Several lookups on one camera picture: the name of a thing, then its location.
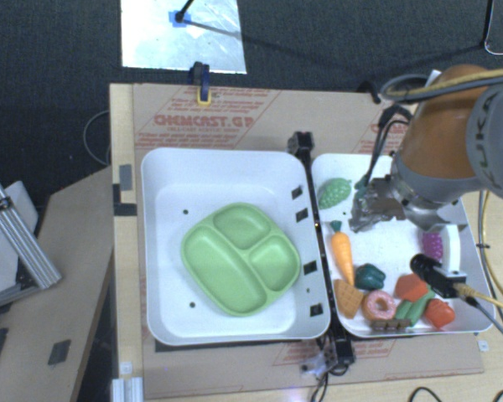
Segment red bell pepper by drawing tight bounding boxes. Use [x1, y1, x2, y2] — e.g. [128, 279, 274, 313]
[423, 298, 457, 330]

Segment thin black rod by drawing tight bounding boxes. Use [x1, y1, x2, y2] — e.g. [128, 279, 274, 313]
[299, 148, 345, 351]

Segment pink doughnut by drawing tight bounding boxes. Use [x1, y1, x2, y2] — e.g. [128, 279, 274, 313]
[361, 290, 397, 322]

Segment purple grapes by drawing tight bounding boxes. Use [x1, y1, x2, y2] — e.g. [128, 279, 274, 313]
[421, 231, 445, 261]

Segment brown cardboard board red print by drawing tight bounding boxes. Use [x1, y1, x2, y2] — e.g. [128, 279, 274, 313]
[132, 82, 485, 399]

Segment green divided plate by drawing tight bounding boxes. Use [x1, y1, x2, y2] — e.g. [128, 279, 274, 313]
[179, 202, 302, 318]

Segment white plastic tray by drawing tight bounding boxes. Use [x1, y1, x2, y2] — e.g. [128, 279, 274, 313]
[140, 147, 332, 347]
[309, 152, 496, 338]

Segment orange waffle biscuit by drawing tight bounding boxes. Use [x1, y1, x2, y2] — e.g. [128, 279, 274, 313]
[333, 278, 366, 320]

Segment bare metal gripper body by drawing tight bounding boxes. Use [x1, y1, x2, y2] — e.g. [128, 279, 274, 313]
[371, 176, 462, 230]

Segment dark green bell pepper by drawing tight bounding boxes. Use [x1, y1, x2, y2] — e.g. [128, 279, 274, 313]
[354, 263, 387, 291]

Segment brown chocolate bar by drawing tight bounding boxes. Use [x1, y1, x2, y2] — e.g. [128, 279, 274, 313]
[371, 318, 413, 332]

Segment light green grapes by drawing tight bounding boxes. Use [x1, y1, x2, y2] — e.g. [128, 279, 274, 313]
[317, 177, 353, 210]

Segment orange-red toy food block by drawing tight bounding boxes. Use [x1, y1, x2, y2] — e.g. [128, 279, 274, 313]
[393, 273, 430, 302]

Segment orange carrot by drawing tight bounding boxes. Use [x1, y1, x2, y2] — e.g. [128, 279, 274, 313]
[329, 219, 356, 286]

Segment black cylinder on white bracket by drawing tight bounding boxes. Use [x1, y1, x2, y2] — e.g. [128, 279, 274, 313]
[409, 223, 469, 300]

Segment green pea pod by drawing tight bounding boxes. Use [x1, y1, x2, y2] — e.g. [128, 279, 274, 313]
[394, 290, 438, 324]

